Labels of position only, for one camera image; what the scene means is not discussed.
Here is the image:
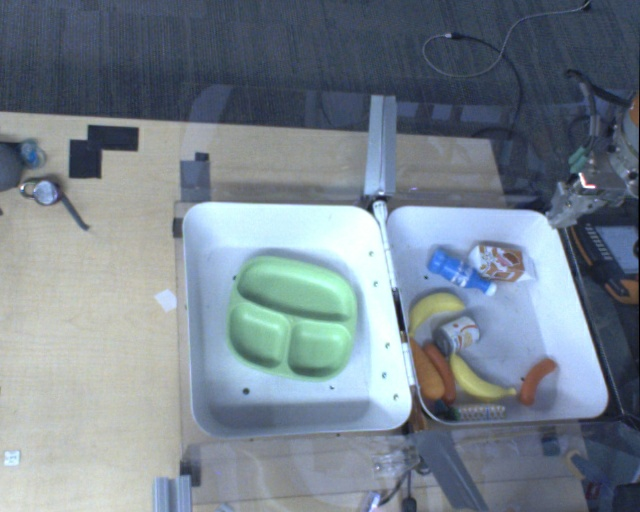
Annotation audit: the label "green divided plate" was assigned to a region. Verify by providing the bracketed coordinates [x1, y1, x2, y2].
[226, 255, 361, 386]

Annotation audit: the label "brown and white carton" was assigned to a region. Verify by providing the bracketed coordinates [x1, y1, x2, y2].
[467, 240, 539, 285]

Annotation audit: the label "yellow banana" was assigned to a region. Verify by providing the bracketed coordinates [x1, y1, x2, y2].
[407, 291, 469, 342]
[448, 349, 519, 404]

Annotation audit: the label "blue and white bottle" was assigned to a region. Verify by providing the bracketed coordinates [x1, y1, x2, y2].
[426, 245, 499, 298]

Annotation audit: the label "clear plastic bottle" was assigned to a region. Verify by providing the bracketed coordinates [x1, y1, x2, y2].
[19, 138, 49, 169]

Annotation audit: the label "red sausage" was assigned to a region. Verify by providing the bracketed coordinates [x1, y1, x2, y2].
[517, 357, 559, 407]
[423, 341, 458, 406]

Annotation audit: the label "white plastic tray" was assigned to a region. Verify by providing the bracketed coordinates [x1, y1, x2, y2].
[386, 205, 610, 428]
[181, 201, 414, 440]

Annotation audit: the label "round metal tool with strap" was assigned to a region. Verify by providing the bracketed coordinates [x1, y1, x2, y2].
[18, 176, 92, 233]

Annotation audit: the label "white coiled spring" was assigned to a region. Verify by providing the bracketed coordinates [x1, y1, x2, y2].
[456, 404, 507, 422]

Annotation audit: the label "orange carrot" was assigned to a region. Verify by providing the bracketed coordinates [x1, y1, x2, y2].
[409, 338, 461, 421]

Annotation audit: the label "grey rounded object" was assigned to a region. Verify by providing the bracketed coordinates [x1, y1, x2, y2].
[0, 141, 24, 193]

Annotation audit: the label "white and orange can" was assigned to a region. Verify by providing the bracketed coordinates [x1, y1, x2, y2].
[432, 314, 482, 358]

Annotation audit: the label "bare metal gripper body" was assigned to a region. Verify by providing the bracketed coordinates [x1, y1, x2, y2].
[574, 135, 640, 208]

